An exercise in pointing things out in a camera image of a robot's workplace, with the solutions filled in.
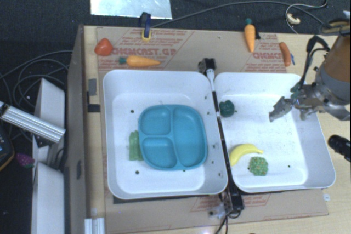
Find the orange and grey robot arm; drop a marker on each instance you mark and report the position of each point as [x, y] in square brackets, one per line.
[338, 60]

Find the black cylinder on white bracket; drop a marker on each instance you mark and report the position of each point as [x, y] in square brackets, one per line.
[340, 145]

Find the purple grapes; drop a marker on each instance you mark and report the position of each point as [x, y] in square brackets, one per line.
[24, 160]

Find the white plastic tray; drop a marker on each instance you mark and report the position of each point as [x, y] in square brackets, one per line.
[123, 170]
[288, 134]

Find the yellow banana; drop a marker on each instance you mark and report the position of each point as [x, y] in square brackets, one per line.
[238, 152]

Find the orange sausage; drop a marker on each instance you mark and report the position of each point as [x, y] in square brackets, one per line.
[285, 54]

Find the orange carrot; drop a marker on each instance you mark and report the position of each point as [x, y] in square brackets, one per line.
[249, 35]
[141, 61]

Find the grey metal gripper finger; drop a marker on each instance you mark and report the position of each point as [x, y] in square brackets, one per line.
[308, 114]
[279, 110]

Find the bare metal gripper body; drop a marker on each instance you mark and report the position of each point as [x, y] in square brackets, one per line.
[311, 97]

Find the brown cardboard board red print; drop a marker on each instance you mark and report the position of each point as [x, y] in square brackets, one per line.
[189, 44]

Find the green grapes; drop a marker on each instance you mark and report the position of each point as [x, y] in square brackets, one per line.
[258, 166]

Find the light green asparagus bundle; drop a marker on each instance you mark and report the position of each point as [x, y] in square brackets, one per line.
[134, 148]

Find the dark green broccoli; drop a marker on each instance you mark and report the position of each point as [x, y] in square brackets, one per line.
[226, 108]

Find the beige curved piece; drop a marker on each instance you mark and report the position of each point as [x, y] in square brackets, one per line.
[291, 18]

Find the thin black and white rod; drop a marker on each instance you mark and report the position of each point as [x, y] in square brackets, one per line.
[221, 134]

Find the blue divided plate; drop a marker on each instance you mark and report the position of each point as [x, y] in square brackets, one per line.
[178, 134]

